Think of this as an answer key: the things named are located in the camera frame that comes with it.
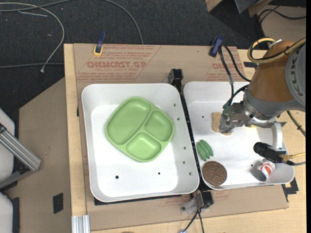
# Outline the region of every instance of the green plate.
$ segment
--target green plate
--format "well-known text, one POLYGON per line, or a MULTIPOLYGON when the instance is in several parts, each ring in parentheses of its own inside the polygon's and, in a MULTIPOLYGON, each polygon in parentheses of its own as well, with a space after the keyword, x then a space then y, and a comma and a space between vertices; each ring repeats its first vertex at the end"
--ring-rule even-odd
POLYGON ((159 156, 172 139, 174 130, 168 115, 140 97, 125 100, 105 126, 109 141, 140 162, 152 161, 159 156))

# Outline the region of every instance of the white cable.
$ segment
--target white cable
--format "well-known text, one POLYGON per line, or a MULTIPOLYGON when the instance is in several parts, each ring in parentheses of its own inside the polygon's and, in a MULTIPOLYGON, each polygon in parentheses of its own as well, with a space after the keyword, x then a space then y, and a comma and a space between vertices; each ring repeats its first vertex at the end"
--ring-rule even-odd
MULTIPOLYGON (((57 5, 57 4, 61 4, 61 3, 65 3, 65 2, 70 2, 70 1, 77 1, 77 0, 61 0, 61 1, 56 1, 56 2, 51 2, 51 3, 47 3, 47 4, 43 4, 43 5, 40 5, 40 6, 35 6, 35 7, 32 7, 32 8, 19 8, 19 9, 12 9, 12 10, 0 10, 0 12, 17 12, 17 11, 29 11, 29 10, 33 10, 33 9, 39 9, 39 8, 43 8, 43 7, 49 7, 49 6, 53 6, 53 5, 57 5)), ((132 16, 131 13, 129 13, 124 7, 122 7, 121 5, 117 4, 116 2, 114 1, 111 1, 111 0, 99 0, 99 1, 104 1, 104 2, 108 2, 108 3, 111 3, 115 6, 117 6, 118 8, 122 9, 124 12, 127 13, 127 15, 131 18, 131 20, 134 22, 136 28, 137 28, 137 31, 139 33, 139 37, 140 37, 140 41, 142 44, 144 44, 144 41, 142 39, 142 35, 141 35, 141 32, 140 32, 140 28, 136 22, 136 20, 134 19, 134 17, 132 16)))
MULTIPOLYGON (((19 4, 19 5, 26 5, 26 6, 31 6, 31 7, 37 7, 36 5, 33 5, 33 4, 27 4, 27 3, 21 3, 21 2, 0 2, 0 5, 1 4, 19 4)), ((53 14, 51 11, 47 10, 47 9, 44 9, 44 8, 40 8, 41 10, 44 10, 46 12, 48 12, 49 14, 51 14, 53 17, 55 17, 55 19, 58 21, 58 23, 60 24, 60 26, 62 27, 62 31, 63 31, 63 36, 62 36, 62 39, 61 41, 59 42, 58 46, 55 48, 55 50, 52 52, 52 54, 48 57, 48 59, 46 60, 45 64, 47 62, 49 62, 49 60, 52 58, 52 56, 55 54, 55 52, 59 49, 59 47, 63 44, 64 42, 64 38, 65 38, 65 29, 64 29, 64 26, 63 24, 61 23, 61 21, 59 20, 59 18, 53 14)), ((45 68, 45 65, 41 68, 41 72, 44 73, 44 68, 45 68)))

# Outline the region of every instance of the brown cookie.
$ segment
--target brown cookie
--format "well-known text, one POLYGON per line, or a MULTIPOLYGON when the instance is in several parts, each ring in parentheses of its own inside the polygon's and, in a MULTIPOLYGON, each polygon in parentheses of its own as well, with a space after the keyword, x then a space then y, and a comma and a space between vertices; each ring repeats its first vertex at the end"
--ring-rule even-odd
POLYGON ((203 178, 211 185, 221 185, 227 179, 227 171, 216 161, 206 162, 202 168, 203 178))

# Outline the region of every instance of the black carpet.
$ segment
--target black carpet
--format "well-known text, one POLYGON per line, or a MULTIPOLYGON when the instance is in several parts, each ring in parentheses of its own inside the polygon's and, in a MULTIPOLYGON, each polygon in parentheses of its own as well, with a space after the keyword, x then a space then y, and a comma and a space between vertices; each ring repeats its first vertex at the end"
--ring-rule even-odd
MULTIPOLYGON (((0 0, 42 5, 58 0, 0 0)), ((210 45, 222 34, 229 46, 247 49, 261 36, 256 17, 239 14, 234 0, 224 0, 211 13, 205 0, 111 0, 137 21, 145 44, 210 45)), ((274 0, 271 4, 306 7, 306 0, 274 0)), ((0 5, 14 9, 21 5, 0 5)), ((47 7, 65 28, 64 43, 96 43, 107 32, 106 43, 140 44, 131 18, 117 6, 98 0, 77 0, 47 7)), ((62 30, 57 20, 41 10, 0 14, 0 66, 45 62, 58 45, 62 30)), ((50 62, 63 62, 61 47, 50 62)), ((0 68, 0 108, 11 114, 64 77, 62 66, 0 68)))

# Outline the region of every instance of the green vegetable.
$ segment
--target green vegetable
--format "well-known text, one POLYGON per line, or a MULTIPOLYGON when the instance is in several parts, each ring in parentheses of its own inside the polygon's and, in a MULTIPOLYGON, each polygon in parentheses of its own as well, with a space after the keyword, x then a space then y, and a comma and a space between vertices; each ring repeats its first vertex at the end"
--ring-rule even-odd
POLYGON ((197 145, 203 150, 205 156, 209 159, 209 151, 205 147, 205 145, 202 142, 197 142, 197 145))
POLYGON ((201 157, 201 159, 203 161, 206 161, 205 153, 204 153, 204 151, 202 150, 202 148, 198 144, 196 145, 196 150, 198 151, 198 154, 201 157))
POLYGON ((211 146, 205 141, 205 140, 200 140, 200 142, 204 145, 204 147, 207 149, 208 153, 210 156, 214 156, 213 149, 211 146))

